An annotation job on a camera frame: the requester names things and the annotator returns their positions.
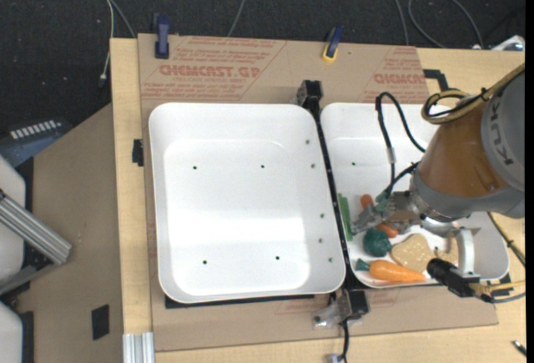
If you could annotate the tan bread slice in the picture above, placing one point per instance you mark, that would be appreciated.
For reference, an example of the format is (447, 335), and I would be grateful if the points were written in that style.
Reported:
(414, 253)

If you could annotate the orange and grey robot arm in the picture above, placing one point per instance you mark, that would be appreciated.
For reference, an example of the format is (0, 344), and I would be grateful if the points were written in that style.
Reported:
(463, 161)

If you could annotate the dark green broccoli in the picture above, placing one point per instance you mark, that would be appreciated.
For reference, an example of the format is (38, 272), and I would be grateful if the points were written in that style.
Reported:
(376, 243)

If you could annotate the green flat ridged strip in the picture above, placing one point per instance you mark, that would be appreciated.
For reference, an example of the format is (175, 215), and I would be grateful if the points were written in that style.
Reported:
(344, 217)

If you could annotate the white plastic tray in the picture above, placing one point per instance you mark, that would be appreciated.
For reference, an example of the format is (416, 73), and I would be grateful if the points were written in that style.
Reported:
(242, 207)
(359, 140)

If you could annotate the thin black rod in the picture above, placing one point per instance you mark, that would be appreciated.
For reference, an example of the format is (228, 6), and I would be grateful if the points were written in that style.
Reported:
(329, 169)

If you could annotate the orange sausage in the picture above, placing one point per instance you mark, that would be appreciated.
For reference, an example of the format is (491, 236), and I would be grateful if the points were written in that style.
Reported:
(389, 230)

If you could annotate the orange carrot with green top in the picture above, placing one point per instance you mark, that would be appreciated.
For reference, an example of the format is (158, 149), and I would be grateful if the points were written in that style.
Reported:
(394, 272)

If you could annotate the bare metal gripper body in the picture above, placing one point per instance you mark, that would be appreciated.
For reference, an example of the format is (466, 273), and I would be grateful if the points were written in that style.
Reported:
(402, 209)

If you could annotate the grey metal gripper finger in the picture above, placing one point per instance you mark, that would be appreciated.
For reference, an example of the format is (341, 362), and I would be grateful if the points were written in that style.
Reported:
(369, 213)
(362, 227)

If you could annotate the brown cardboard board red print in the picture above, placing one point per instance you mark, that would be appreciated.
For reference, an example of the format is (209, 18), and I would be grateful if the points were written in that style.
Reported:
(233, 69)

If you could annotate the black cylinder on white bracket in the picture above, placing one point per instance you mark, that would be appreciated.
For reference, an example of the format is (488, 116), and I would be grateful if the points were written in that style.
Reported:
(452, 274)

